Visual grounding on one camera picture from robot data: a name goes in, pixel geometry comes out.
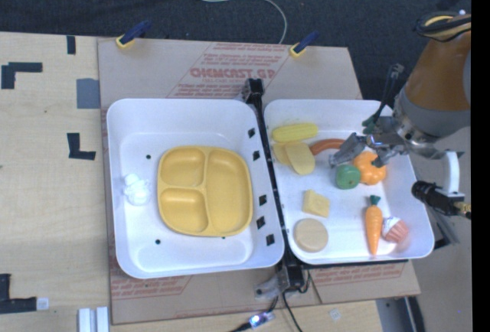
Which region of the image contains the thin black rod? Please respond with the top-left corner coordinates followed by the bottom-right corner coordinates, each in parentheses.
top-left (253, 92), bottom-right (295, 275)

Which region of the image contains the orange carrot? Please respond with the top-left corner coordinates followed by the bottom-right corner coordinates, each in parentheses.
top-left (364, 194), bottom-right (384, 256)

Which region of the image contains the yellow corn cob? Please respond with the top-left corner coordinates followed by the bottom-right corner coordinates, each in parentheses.
top-left (271, 122), bottom-right (320, 144)

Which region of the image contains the yellow divided plate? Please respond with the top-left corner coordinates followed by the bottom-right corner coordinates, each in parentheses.
top-left (156, 145), bottom-right (255, 238)

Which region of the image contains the orange sausage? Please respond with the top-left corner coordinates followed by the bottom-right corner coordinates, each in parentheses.
top-left (309, 138), bottom-right (348, 157)

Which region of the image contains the brown cardboard board, red print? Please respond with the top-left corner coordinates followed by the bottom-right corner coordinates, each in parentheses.
top-left (97, 37), bottom-right (422, 326)

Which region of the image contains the white plastic tray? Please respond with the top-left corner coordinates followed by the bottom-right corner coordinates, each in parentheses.
top-left (106, 98), bottom-right (286, 280)
top-left (263, 99), bottom-right (436, 266)

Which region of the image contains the black block with thin wires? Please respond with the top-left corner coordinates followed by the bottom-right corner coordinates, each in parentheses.
top-left (240, 77), bottom-right (266, 106)
top-left (278, 261), bottom-right (308, 291)

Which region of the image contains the orange pumpkin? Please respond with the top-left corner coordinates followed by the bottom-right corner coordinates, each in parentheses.
top-left (352, 150), bottom-right (388, 187)

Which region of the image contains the black cylinder on white bracket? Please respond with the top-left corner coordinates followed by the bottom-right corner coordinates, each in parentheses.
top-left (411, 150), bottom-right (467, 217)

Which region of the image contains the white lumpy toy food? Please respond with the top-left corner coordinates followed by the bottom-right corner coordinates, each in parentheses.
top-left (122, 173), bottom-right (151, 207)

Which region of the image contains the yellow cheese wedge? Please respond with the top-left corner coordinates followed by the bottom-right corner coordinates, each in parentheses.
top-left (301, 189), bottom-right (332, 219)

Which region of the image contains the tan round biscuit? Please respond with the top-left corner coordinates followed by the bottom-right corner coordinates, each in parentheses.
top-left (292, 217), bottom-right (330, 253)

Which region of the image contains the pink cupcake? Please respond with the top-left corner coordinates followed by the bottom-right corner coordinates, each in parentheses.
top-left (381, 216), bottom-right (410, 244)

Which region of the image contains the green apple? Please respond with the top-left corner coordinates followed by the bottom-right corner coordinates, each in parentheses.
top-left (335, 164), bottom-right (362, 191)

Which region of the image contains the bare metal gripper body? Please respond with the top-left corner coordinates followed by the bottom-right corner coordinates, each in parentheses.
top-left (366, 114), bottom-right (442, 160)

